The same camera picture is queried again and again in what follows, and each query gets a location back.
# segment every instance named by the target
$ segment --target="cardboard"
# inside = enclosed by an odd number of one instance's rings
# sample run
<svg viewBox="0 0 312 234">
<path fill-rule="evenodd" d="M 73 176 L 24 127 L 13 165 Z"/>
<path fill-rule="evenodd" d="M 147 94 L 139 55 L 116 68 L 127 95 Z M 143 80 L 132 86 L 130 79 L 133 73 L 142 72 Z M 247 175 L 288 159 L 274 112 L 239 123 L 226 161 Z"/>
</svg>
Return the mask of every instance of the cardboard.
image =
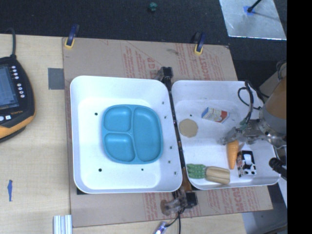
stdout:
<svg viewBox="0 0 312 234">
<path fill-rule="evenodd" d="M 80 75 L 154 78 L 162 67 L 172 67 L 177 80 L 237 80 L 231 53 L 226 46 L 204 45 L 200 56 L 194 44 L 108 39 L 75 39 L 64 47 L 63 66 L 70 201 L 73 227 L 141 222 L 175 218 L 161 212 L 160 202 L 171 193 L 97 194 L 77 190 L 73 180 L 69 86 Z M 267 186 L 196 191 L 198 205 L 181 217 L 223 215 L 273 208 Z"/>
</svg>

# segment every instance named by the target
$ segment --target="orange carrot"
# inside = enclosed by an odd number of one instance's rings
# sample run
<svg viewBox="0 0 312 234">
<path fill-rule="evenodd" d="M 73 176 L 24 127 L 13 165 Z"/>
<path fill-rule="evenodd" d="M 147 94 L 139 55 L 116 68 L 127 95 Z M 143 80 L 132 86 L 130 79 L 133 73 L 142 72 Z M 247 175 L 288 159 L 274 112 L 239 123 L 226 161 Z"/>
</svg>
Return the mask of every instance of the orange carrot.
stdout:
<svg viewBox="0 0 312 234">
<path fill-rule="evenodd" d="M 239 144 L 237 139 L 227 144 L 228 161 L 231 170 L 234 169 L 238 151 Z"/>
</svg>

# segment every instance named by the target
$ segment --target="white tray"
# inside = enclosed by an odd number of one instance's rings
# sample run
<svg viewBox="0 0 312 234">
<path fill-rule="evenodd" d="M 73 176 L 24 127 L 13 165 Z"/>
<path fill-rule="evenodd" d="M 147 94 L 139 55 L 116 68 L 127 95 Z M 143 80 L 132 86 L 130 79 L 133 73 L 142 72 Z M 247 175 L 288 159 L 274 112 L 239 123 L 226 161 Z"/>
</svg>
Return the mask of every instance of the white tray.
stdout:
<svg viewBox="0 0 312 234">
<path fill-rule="evenodd" d="M 177 81 L 172 86 L 172 96 L 177 123 L 191 119 L 198 125 L 197 135 L 186 137 L 180 134 L 184 159 L 186 164 L 203 164 L 229 168 L 226 146 L 219 144 L 219 139 L 246 117 L 248 106 L 243 104 L 238 96 L 239 88 L 244 87 L 242 81 Z M 242 99 L 249 103 L 246 90 L 240 93 Z M 254 107 L 262 106 L 256 92 L 253 90 Z M 207 107 L 218 108 L 230 113 L 223 123 L 202 119 L 201 114 Z M 257 119 L 258 110 L 253 110 L 252 119 Z M 243 150 L 253 152 L 256 175 L 238 177 L 237 167 L 230 170 L 231 182 L 227 185 L 207 181 L 206 179 L 189 178 L 192 185 L 201 190 L 216 188 L 234 188 L 244 186 L 271 185 L 278 182 L 280 174 L 269 166 L 269 160 L 275 157 L 271 144 L 257 141 L 252 145 L 245 144 Z"/>
<path fill-rule="evenodd" d="M 182 173 L 170 100 L 157 80 L 80 76 L 71 82 L 74 180 L 89 194 L 172 192 Z M 163 132 L 163 153 L 149 164 L 122 164 L 108 158 L 101 139 L 102 115 L 110 106 L 133 104 L 153 109 Z"/>
</svg>

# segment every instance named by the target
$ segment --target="blue marker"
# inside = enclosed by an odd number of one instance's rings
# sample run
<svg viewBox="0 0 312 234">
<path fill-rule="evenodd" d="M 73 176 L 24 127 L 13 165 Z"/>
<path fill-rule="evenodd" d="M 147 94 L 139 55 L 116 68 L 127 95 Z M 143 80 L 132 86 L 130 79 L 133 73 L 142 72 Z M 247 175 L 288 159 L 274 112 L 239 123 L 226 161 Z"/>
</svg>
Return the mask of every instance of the blue marker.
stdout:
<svg viewBox="0 0 312 234">
<path fill-rule="evenodd" d="M 8 184 L 8 193 L 9 193 L 9 201 L 12 201 L 12 189 L 13 189 L 13 185 L 12 185 L 13 181 L 9 180 L 9 184 Z"/>
</svg>

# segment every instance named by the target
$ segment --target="wooden table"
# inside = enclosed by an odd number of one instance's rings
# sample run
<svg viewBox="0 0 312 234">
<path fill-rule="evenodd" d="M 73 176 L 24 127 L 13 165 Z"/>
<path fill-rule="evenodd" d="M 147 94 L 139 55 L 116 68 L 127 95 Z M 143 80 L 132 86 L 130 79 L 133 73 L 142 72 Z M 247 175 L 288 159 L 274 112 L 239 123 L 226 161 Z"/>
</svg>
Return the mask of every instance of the wooden table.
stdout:
<svg viewBox="0 0 312 234">
<path fill-rule="evenodd" d="M 12 36 L 0 35 L 0 43 L 0 58 L 11 55 Z M 32 82 L 37 114 L 23 132 L 0 143 L 0 233 L 51 234 L 53 217 L 71 214 L 64 90 L 48 87 L 48 68 L 63 68 L 62 37 L 17 35 L 16 55 Z M 158 223 L 73 228 L 73 233 L 148 234 Z M 181 225 L 182 233 L 246 233 L 241 214 L 184 218 Z M 176 233 L 177 223 L 166 231 Z"/>
</svg>

